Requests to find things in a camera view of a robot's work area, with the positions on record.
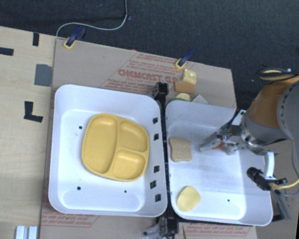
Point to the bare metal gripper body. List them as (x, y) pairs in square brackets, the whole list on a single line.
[(244, 143)]

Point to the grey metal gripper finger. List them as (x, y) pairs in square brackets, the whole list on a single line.
[(209, 143), (231, 149)]

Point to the small orange toy piece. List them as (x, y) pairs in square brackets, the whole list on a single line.
[(219, 146)]

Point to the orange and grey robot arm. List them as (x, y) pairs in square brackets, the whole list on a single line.
[(290, 107)]

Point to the tan bread slice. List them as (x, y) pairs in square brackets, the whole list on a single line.
[(180, 150)]

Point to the white plastic tray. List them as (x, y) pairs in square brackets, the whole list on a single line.
[(95, 199), (218, 180)]

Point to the white dotted packet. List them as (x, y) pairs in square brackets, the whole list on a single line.
[(200, 99)]

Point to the pale yellow round piece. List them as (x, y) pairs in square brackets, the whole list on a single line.
[(183, 96)]

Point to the yellow oval biscuit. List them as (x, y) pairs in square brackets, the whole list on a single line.
[(188, 199)]

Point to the brown flat slice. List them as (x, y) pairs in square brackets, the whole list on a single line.
[(184, 87)]

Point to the yellow cheese cube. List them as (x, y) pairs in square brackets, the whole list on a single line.
[(189, 77)]

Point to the yellow divided plate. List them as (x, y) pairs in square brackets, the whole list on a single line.
[(100, 142)]

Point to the brown cardboard board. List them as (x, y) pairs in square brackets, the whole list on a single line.
[(91, 64)]

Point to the black cylinder on white bracket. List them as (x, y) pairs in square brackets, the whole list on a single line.
[(260, 179)]

